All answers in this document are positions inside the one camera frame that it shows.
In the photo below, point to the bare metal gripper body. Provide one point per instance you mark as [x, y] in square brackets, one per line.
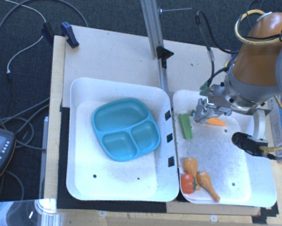
[218, 98]

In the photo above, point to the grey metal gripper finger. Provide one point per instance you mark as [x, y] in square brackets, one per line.
[200, 109]
[206, 116]

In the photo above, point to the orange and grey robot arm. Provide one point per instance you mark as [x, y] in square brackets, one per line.
[257, 60]

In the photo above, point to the orange carrot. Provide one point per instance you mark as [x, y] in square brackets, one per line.
[218, 122]

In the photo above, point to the green celery stick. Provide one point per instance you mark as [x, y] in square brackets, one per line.
[186, 126]

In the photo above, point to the white plastic tray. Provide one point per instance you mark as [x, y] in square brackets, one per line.
[217, 156]
[124, 174]

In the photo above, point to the red tomato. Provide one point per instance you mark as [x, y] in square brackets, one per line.
[187, 184]

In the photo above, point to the blue divided plate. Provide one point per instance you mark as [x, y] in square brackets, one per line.
[126, 129]

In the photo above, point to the pale wood board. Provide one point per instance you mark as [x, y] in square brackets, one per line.
[116, 59]

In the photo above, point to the black cylinder on white bracket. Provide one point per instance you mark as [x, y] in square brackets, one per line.
[247, 143]

